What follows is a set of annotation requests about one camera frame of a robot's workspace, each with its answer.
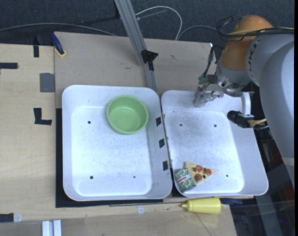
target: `pizza slice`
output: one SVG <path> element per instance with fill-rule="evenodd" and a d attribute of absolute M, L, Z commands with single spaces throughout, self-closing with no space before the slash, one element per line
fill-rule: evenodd
<path fill-rule="evenodd" d="M 192 164 L 190 162 L 184 162 L 184 168 L 187 168 L 192 175 L 195 184 L 198 184 L 211 176 L 215 170 L 206 168 L 198 164 Z"/>

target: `green bowl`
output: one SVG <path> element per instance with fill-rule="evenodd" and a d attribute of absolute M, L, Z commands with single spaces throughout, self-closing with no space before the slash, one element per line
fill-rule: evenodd
<path fill-rule="evenodd" d="M 148 122 L 148 110 L 137 98 L 122 95 L 114 98 L 107 106 L 106 116 L 110 126 L 118 133 L 134 134 Z"/>

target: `robotic arm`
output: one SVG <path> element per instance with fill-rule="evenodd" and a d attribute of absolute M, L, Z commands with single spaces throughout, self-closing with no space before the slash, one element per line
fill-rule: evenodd
<path fill-rule="evenodd" d="M 230 35 L 216 74 L 201 80 L 193 103 L 202 107 L 224 94 L 240 96 L 250 81 L 259 86 L 265 117 L 294 187 L 294 31 L 250 15 Z M 236 119 L 238 113 L 228 117 Z"/>

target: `wooden table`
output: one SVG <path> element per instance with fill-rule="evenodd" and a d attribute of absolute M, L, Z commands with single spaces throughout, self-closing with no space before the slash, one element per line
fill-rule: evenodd
<path fill-rule="evenodd" d="M 33 46 L 0 44 L 0 62 L 19 65 L 0 71 L 0 214 L 21 214 L 23 221 L 36 225 L 36 221 L 62 219 L 66 235 L 96 231 L 97 235 L 236 235 L 229 207 L 219 215 L 190 213 L 180 207 L 185 199 L 171 196 L 160 204 L 143 205 L 144 214 L 137 214 L 137 205 L 55 208 L 56 108 L 61 107 L 62 90 L 72 84 L 146 86 L 128 38 L 56 35 L 67 51 L 65 58 L 50 46 L 39 46 L 35 58 Z M 76 53 L 75 43 L 85 47 Z M 209 44 L 155 39 L 146 39 L 146 44 L 159 53 L 154 68 L 160 95 L 169 89 L 196 89 L 197 77 L 207 65 Z M 42 73 L 55 74 L 56 92 L 40 91 Z M 41 108 L 42 118 L 52 124 L 34 124 L 34 108 Z M 6 223 L 0 230 L 16 226 Z"/>

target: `yellow and blue clamp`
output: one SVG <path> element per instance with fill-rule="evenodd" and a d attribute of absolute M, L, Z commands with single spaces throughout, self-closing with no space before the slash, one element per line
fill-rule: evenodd
<path fill-rule="evenodd" d="M 57 55 L 61 58 L 65 57 L 67 55 L 67 52 L 63 49 L 59 39 L 56 37 L 56 35 L 54 33 L 50 33 L 50 39 L 51 39 L 52 43 L 54 44 L 54 47 L 55 47 L 54 50 L 57 53 Z"/>

